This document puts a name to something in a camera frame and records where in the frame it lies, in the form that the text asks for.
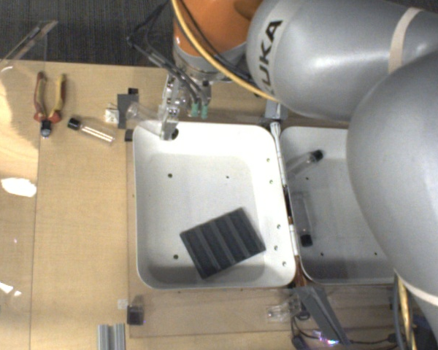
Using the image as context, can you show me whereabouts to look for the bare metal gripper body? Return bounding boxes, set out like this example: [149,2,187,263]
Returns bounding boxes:
[159,71,213,120]

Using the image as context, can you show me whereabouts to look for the white plastic tray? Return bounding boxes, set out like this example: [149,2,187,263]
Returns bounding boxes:
[279,125,397,286]
[131,120,298,290]

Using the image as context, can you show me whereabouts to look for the clear plastic bottle black cap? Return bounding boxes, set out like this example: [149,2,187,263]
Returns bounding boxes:
[286,149,325,172]
[66,116,117,146]
[292,191,314,248]

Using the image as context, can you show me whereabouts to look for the black ribbed rectangular block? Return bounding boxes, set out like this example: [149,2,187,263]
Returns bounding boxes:
[179,206,267,280]

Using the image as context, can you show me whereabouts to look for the red and yellow pliers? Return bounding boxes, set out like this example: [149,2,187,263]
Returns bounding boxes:
[33,71,68,139]

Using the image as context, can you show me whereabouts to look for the dark grey block with wires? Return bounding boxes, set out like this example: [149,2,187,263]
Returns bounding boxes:
[264,99,290,123]
[295,285,351,346]

